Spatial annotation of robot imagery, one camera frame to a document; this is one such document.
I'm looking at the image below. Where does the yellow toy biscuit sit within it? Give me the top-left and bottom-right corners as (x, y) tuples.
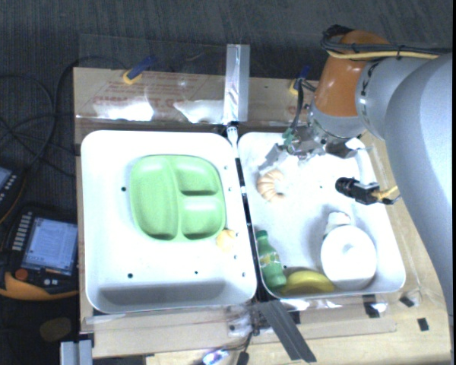
(215, 229), (237, 253)

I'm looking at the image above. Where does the tan toy doughnut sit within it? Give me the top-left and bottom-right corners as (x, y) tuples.
(256, 168), (287, 203)

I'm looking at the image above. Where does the brown cardboard board red print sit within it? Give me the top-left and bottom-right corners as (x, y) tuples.
(72, 66), (453, 365)

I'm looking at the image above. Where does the yellow banana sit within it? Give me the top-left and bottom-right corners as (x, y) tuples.
(280, 268), (336, 296)

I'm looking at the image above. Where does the white plastic bottle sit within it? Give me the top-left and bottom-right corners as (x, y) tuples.
(323, 211), (356, 239)

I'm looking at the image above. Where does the thin black and white rod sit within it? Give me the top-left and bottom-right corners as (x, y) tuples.
(226, 125), (260, 304)

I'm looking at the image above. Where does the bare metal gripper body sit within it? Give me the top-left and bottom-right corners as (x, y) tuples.
(287, 124), (328, 160)

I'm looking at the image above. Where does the green divided plate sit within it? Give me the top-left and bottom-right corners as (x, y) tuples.
(128, 154), (227, 242)

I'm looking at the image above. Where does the white plastic tray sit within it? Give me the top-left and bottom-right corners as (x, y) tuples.
(80, 129), (258, 315)
(236, 131), (407, 300)

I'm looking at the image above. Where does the green plastic bottle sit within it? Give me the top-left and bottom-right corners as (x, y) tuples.
(255, 230), (288, 290)

